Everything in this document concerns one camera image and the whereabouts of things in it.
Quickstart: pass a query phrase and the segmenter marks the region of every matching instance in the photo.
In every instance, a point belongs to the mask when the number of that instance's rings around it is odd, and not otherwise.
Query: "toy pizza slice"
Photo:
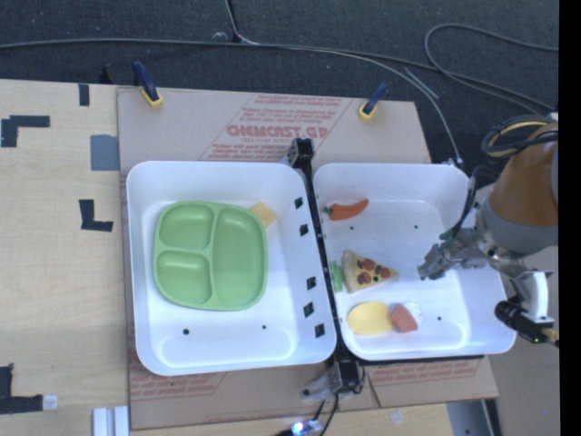
[[[379,282],[393,279],[398,274],[392,268],[380,265],[369,257],[358,255],[350,250],[343,252],[341,265],[345,286],[349,292],[375,286]]]

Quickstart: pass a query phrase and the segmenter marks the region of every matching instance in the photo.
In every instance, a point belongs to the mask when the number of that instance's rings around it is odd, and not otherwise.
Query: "cardboard sheet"
[[[117,93],[132,429],[311,416],[319,404],[301,401],[300,388],[324,373],[324,363],[177,377],[157,376],[141,365],[133,339],[126,176],[149,160],[283,161],[295,137],[312,139],[315,170],[334,162],[429,163],[415,105],[382,101],[374,116],[363,121],[357,111],[365,99],[160,93],[163,103],[155,108],[139,88],[119,88]],[[497,395],[486,358],[365,368],[363,392],[345,396],[340,411]]]

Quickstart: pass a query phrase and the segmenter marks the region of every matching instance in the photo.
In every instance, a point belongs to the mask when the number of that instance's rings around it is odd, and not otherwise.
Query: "white tray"
[[[330,163],[313,182],[329,263],[340,265],[343,250],[351,249],[399,271],[395,282],[335,293],[343,340],[355,355],[395,361],[501,353],[512,347],[516,333],[494,315],[497,302],[507,298],[496,271],[488,266],[450,270],[436,281],[418,276],[424,255],[462,212],[465,174],[445,164]],[[368,207],[348,220],[331,221],[322,211],[334,202],[365,197]],[[347,313],[371,300],[391,308],[415,302],[423,323],[414,332],[358,336],[347,325]]]
[[[277,214],[266,228],[263,297],[238,312],[178,306],[157,290],[153,237],[171,203],[207,200]],[[318,363],[337,333],[304,182],[280,163],[145,162],[127,177],[137,354],[151,372],[178,375]]]

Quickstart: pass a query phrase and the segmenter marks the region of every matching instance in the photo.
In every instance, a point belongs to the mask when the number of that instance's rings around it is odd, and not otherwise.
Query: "wooden surface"
[[[117,135],[115,87],[0,81],[0,117],[50,115],[0,148],[0,366],[12,394],[55,394],[54,411],[0,415],[0,435],[91,434],[91,411],[128,404],[119,173],[92,171],[90,137]],[[80,199],[110,233],[81,230]],[[269,436],[293,419],[132,431]],[[445,404],[339,412],[329,435],[451,436]]]

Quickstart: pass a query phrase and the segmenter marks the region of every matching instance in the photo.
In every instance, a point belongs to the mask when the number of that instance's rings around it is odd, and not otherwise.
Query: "dark background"
[[[131,64],[139,60],[159,87],[368,98],[386,82],[387,99],[416,103],[432,160],[456,159],[434,105],[408,80],[378,65],[384,64],[416,76],[438,96],[467,173],[487,163],[480,142],[493,125],[521,114],[546,115],[558,106],[559,0],[2,0],[0,5],[0,78],[127,85],[134,83]],[[429,52],[442,69],[487,90],[491,87],[480,82],[509,89],[512,100],[500,98],[503,91],[483,94],[436,70],[426,51],[428,34]],[[96,40],[103,38],[117,42]]]

